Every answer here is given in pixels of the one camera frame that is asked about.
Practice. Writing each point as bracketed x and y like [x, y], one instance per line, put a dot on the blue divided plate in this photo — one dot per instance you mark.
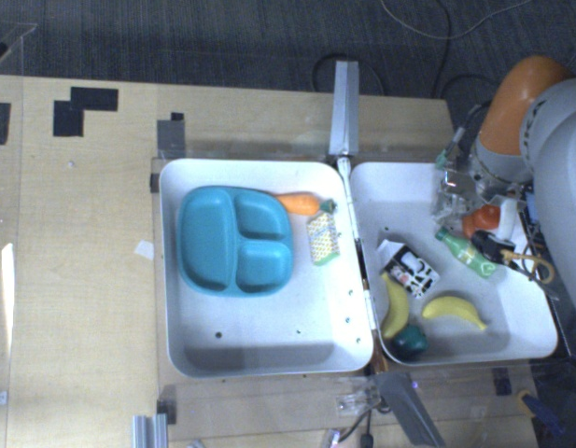
[208, 241]

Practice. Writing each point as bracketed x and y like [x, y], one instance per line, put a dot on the orange round toy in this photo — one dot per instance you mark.
[481, 219]

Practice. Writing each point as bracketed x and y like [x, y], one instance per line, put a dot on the orange carrot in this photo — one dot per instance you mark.
[299, 203]

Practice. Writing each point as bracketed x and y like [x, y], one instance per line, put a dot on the green bottle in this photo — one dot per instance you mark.
[469, 252]

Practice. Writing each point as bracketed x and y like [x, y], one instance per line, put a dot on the white plastic tray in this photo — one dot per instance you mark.
[269, 325]
[516, 315]

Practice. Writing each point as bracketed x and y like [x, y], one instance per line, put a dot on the yellow and green patterned carton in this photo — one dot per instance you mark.
[323, 238]

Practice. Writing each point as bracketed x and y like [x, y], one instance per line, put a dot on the black and white packet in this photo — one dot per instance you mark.
[411, 269]

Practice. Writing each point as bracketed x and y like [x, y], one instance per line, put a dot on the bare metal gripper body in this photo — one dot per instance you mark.
[458, 193]

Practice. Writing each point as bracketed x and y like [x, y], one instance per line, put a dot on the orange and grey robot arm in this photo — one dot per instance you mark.
[556, 157]

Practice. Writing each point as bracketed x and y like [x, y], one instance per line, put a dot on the dark green round toy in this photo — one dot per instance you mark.
[410, 341]

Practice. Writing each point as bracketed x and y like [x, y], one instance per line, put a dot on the yellow banana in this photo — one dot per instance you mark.
[396, 306]
[451, 308]

